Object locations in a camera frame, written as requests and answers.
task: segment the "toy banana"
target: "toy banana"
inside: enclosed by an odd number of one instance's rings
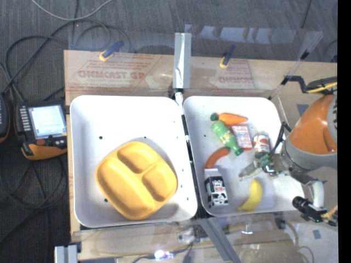
[[[249,198],[245,201],[245,203],[238,207],[237,210],[245,210],[245,211],[251,211],[254,210],[255,207],[260,203],[262,199],[262,186],[261,184],[256,180],[253,179],[251,182],[251,192]]]

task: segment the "orange carrot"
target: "orange carrot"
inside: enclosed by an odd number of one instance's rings
[[[220,158],[226,156],[229,154],[229,148],[224,147],[218,149],[215,153],[213,153],[207,160],[205,168],[206,169],[212,169],[214,167],[214,164],[216,161],[218,161]]]
[[[225,125],[236,125],[247,121],[246,117],[231,113],[212,114],[211,121],[222,121]]]

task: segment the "yellow plate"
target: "yellow plate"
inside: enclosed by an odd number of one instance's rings
[[[96,167],[95,179],[106,199],[130,220],[158,211],[175,193],[177,177],[162,157],[140,141],[109,153]]]

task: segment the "red and white can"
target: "red and white can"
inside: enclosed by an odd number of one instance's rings
[[[269,136],[265,134],[258,134],[253,137],[254,156],[257,159],[262,158],[270,151]]]

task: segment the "green bottle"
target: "green bottle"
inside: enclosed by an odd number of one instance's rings
[[[234,150],[234,153],[237,156],[243,153],[243,149],[240,148],[236,143],[236,138],[234,134],[224,125],[222,121],[215,122],[211,126],[211,129],[215,134],[217,134],[221,142],[223,142],[223,144],[226,147],[229,147]]]

